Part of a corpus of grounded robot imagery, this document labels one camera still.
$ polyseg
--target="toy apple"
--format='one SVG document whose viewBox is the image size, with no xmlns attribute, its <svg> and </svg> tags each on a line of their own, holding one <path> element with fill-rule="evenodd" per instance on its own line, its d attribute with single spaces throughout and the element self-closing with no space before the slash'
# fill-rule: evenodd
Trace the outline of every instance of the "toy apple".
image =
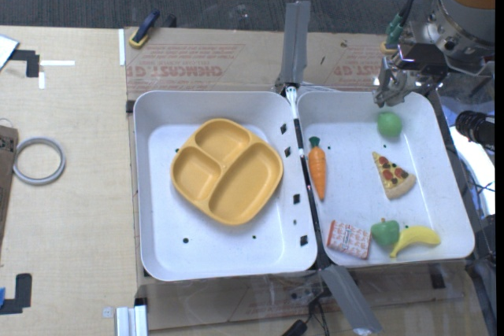
<svg viewBox="0 0 504 336">
<path fill-rule="evenodd" d="M 371 226 L 372 238 L 382 246 L 395 244 L 399 240 L 399 223 L 395 220 L 381 219 Z"/>
</svg>

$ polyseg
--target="red and white box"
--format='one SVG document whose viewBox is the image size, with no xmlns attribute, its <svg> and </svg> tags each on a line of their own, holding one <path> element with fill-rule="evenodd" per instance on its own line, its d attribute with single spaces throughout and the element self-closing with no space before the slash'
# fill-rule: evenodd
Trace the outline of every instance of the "red and white box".
<svg viewBox="0 0 504 336">
<path fill-rule="evenodd" d="M 369 231 L 336 220 L 332 221 L 327 243 L 329 248 L 367 259 L 370 242 Z"/>
</svg>

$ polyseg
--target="toy pizza slice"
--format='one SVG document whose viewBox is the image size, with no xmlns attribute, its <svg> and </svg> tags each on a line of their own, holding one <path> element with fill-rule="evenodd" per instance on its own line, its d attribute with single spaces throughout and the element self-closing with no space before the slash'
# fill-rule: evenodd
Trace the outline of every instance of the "toy pizza slice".
<svg viewBox="0 0 504 336">
<path fill-rule="evenodd" d="M 389 200 L 400 198 L 417 182 L 417 177 L 408 173 L 397 164 L 390 162 L 385 156 L 373 151 L 372 156 L 380 174 L 381 183 Z"/>
</svg>

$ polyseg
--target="toy banana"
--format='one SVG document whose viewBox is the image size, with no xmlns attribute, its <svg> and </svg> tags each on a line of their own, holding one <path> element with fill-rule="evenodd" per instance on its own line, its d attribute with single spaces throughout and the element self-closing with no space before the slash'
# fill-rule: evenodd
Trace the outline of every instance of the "toy banana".
<svg viewBox="0 0 504 336">
<path fill-rule="evenodd" d="M 397 253 L 415 242 L 423 242 L 429 245 L 438 245 L 441 242 L 438 234 L 429 227 L 412 226 L 399 233 L 399 240 L 394 245 L 390 257 L 397 257 Z"/>
</svg>

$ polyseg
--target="orange carrot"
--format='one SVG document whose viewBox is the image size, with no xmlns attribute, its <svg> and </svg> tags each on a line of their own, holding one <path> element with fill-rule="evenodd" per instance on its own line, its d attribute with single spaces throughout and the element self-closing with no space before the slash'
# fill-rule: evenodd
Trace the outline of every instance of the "orange carrot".
<svg viewBox="0 0 504 336">
<path fill-rule="evenodd" d="M 318 137 L 309 138 L 312 149 L 308 153 L 309 174 L 312 177 L 313 185 L 317 190 L 318 197 L 323 201 L 325 197 L 325 152 L 318 146 Z"/>
</svg>

